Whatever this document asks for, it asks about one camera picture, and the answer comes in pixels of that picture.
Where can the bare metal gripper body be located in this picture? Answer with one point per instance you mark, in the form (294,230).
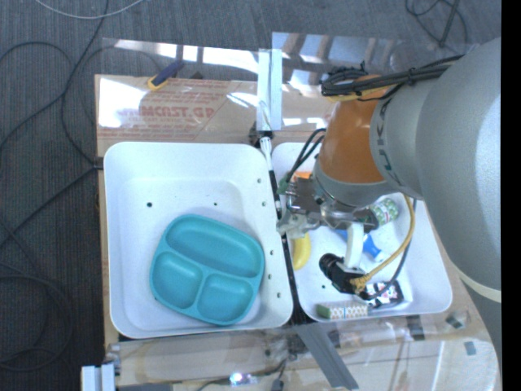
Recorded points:
(304,198)

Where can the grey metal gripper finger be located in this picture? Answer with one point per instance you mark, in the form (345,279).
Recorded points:
(287,227)
(309,223)

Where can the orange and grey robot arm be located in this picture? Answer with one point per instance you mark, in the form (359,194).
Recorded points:
(439,145)

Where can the yellow banana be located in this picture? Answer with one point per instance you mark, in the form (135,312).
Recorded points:
(302,253)

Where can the blue and white bottle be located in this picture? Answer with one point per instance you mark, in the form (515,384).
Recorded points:
(371,247)

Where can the green and white can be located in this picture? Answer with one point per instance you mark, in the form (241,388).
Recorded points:
(386,211)

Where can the blue divided plate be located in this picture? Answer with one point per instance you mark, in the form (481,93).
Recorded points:
(207,267)

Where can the white orange patterned carton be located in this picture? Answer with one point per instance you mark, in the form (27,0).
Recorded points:
(346,311)

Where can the black red white packet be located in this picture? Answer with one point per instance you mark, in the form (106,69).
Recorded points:
(386,293)

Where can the white plastic tray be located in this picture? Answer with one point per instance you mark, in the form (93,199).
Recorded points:
(183,177)
(423,275)

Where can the brown cardboard board red print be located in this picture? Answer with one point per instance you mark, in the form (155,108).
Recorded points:
(171,112)

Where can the black cylinder on white bracket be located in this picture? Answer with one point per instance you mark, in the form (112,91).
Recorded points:
(341,273)

